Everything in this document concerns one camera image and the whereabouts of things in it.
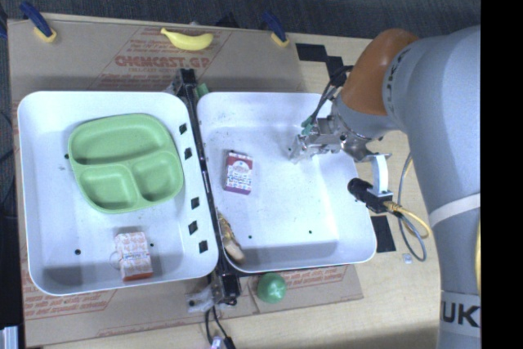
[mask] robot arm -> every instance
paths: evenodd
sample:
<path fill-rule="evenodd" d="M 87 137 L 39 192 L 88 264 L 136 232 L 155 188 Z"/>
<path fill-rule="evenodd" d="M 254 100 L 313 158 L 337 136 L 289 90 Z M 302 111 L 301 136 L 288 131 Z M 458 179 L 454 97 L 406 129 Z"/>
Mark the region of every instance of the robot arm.
<path fill-rule="evenodd" d="M 295 162 L 338 150 L 356 162 L 375 160 L 369 141 L 394 129 L 407 135 L 438 251 L 438 347 L 445 349 L 481 347 L 480 43 L 479 26 L 424 39 L 401 29 L 379 34 L 331 114 L 297 136 L 291 153 Z"/>

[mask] yellow banana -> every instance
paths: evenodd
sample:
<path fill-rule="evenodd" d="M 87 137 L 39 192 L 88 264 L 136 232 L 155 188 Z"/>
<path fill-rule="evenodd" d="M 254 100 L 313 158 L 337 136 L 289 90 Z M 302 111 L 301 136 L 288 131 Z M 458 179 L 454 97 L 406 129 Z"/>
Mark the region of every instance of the yellow banana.
<path fill-rule="evenodd" d="M 179 32 L 170 32 L 165 28 L 160 31 L 161 34 L 169 38 L 172 45 L 181 50 L 198 51 L 207 48 L 214 38 L 213 34 L 185 35 Z"/>

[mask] red and white box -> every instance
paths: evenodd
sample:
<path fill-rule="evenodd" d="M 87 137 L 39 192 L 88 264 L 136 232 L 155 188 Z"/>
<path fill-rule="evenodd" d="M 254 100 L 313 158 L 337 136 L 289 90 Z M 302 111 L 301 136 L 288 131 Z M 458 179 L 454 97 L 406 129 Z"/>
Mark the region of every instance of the red and white box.
<path fill-rule="evenodd" d="M 225 190 L 248 195 L 253 186 L 253 158 L 230 151 L 226 159 Z"/>
<path fill-rule="evenodd" d="M 139 280 L 153 275 L 147 238 L 141 231 L 114 237 L 123 280 Z"/>

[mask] white plastic tray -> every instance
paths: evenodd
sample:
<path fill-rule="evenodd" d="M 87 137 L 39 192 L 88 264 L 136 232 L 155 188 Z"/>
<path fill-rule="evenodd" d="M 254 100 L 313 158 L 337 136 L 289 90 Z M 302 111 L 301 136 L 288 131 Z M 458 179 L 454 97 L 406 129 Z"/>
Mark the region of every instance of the white plastic tray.
<path fill-rule="evenodd" d="M 347 154 L 293 164 L 288 148 L 318 104 L 310 93 L 213 92 L 198 116 L 217 210 L 231 224 L 254 273 L 365 262 L 376 251 L 369 210 L 347 191 L 357 176 Z M 325 116 L 325 106 L 320 116 Z M 224 190 L 226 152 L 253 157 L 253 191 Z"/>
<path fill-rule="evenodd" d="M 69 134 L 88 120 L 130 113 L 153 115 L 167 127 L 181 158 L 184 185 L 176 197 L 152 208 L 101 213 L 74 180 L 65 157 Z M 167 93 L 36 92 L 20 103 L 18 122 L 29 273 L 43 292 L 66 295 L 186 280 L 214 269 L 217 242 L 182 101 Z M 114 237 L 134 230 L 145 232 L 154 274 L 124 283 Z"/>

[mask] green divided plate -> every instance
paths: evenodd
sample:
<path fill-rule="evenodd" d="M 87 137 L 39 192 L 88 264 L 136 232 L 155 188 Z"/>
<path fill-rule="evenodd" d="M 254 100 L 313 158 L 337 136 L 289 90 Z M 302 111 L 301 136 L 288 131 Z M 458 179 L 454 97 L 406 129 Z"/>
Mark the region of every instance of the green divided plate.
<path fill-rule="evenodd" d="M 83 123 L 71 133 L 68 149 L 83 196 L 103 213 L 152 207 L 176 196 L 183 186 L 171 134 L 148 114 Z"/>

